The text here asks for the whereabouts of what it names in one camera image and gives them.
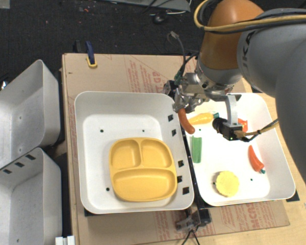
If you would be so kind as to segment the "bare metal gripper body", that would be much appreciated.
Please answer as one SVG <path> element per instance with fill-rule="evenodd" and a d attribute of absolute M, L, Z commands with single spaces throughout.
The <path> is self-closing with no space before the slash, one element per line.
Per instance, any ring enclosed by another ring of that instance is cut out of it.
<path fill-rule="evenodd" d="M 195 72 L 186 73 L 180 84 L 180 95 L 190 99 L 223 101 L 226 94 L 231 92 L 232 84 L 214 82 L 204 74 Z"/>

